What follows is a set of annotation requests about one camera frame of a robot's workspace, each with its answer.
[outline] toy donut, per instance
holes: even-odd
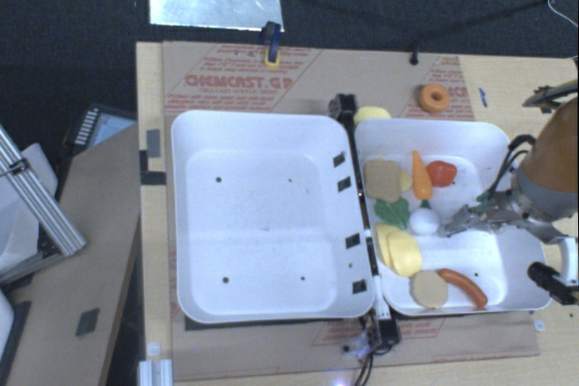
[[[451,103],[451,96],[441,84],[427,84],[421,88],[418,102],[424,111],[440,113]]]

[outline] black tape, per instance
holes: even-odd
[[[360,234],[352,235],[346,238],[346,249],[350,249],[360,244]]]
[[[161,131],[153,129],[147,131],[147,157],[159,158],[161,156]]]
[[[81,319],[76,327],[76,335],[84,336],[85,334],[92,333],[96,327],[99,320],[100,309],[91,309],[81,314]]]
[[[141,169],[141,185],[166,185],[166,173],[148,170],[147,150],[138,152],[138,160]]]
[[[352,283],[352,294],[356,295],[357,293],[364,293],[367,291],[368,286],[365,283],[365,280],[359,280]]]
[[[338,167],[339,165],[344,163],[344,161],[346,161],[346,157],[344,156],[343,153],[340,153],[338,156],[334,157],[334,167]]]
[[[2,291],[4,291],[4,294],[7,295],[8,293],[14,291],[15,289],[28,287],[28,285],[30,285],[33,282],[33,277],[34,273],[18,278],[16,281],[11,281],[10,283],[7,283],[2,287]]]
[[[346,177],[337,183],[337,190],[339,192],[344,191],[346,188],[350,188],[352,186],[352,179]]]

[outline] wooden table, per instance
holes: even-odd
[[[138,57],[139,149],[147,149],[147,131],[164,126],[162,46],[140,43]],[[501,127],[509,137],[521,133],[538,134],[548,120],[538,109],[522,109],[522,102],[538,86],[577,78],[572,61],[507,57],[460,56],[460,66],[469,90],[475,118]],[[485,107],[479,89],[486,94]],[[164,153],[149,159],[150,171],[165,171]],[[141,188],[142,254],[145,298],[145,339],[148,360],[170,359],[171,328],[168,285],[166,188]],[[576,215],[557,223],[565,233],[577,236]],[[547,262],[557,268],[556,249],[547,249]],[[551,304],[535,313],[546,330],[538,333],[541,354],[537,357],[476,362],[435,363],[376,368],[369,384],[464,385],[464,384],[573,384],[579,377],[579,310],[576,306]],[[335,385],[353,383],[357,372],[334,371],[229,380],[179,382],[194,385]]]

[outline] cardboard sheet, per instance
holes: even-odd
[[[9,297],[30,301],[8,384],[104,385],[138,249],[138,131],[75,156],[60,204],[88,245]],[[84,314],[94,331],[76,335]]]
[[[172,353],[176,381],[357,368],[343,344],[361,331],[357,320],[249,325],[199,325],[176,301],[175,225],[170,126],[194,108],[324,114],[338,93],[358,105],[387,108],[404,118],[474,119],[458,57],[282,48],[281,65],[262,64],[263,47],[166,42],[163,45],[167,225],[169,230]],[[436,117],[416,103],[419,86],[440,82],[451,105]],[[375,365],[455,362],[539,354],[528,313],[409,319],[403,341]]]

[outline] plastic toy food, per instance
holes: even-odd
[[[405,192],[413,186],[413,177],[403,169],[400,170],[400,190]]]
[[[451,103],[451,95],[441,84],[427,84],[420,90],[418,103],[424,111],[440,113]]]
[[[385,202],[400,199],[401,169],[395,161],[371,159],[364,165],[365,194]]]
[[[383,202],[378,200],[374,206],[374,212],[385,223],[398,227],[401,231],[408,227],[408,202],[401,198],[397,202]]]
[[[413,151],[413,191],[419,200],[428,200],[432,196],[431,178],[416,150]]]
[[[378,241],[378,248],[380,252],[378,256],[382,258],[383,263],[391,267],[392,259],[390,258],[390,250],[388,249],[388,235],[394,231],[401,231],[398,227],[389,225],[387,223],[378,222],[375,226],[375,236]]]
[[[421,207],[410,214],[408,225],[416,235],[432,235],[441,226],[441,218],[432,209]]]
[[[449,268],[441,268],[438,271],[438,275],[440,275],[445,282],[462,289],[467,295],[469,295],[476,307],[482,308],[487,305],[489,301],[487,295],[485,295],[482,289],[480,289],[479,286],[470,278],[465,277],[459,272],[450,270]]]
[[[411,277],[422,268],[422,253],[410,233],[393,231],[386,235],[392,268],[400,277]]]
[[[410,280],[414,301],[430,309],[438,309],[449,297],[447,283],[433,270],[422,270]]]
[[[381,118],[388,119],[390,113],[384,108],[380,107],[361,107],[354,115],[354,124],[357,126],[365,119]]]
[[[426,171],[435,187],[447,187],[454,181],[457,169],[451,163],[444,161],[432,161],[426,166]]]

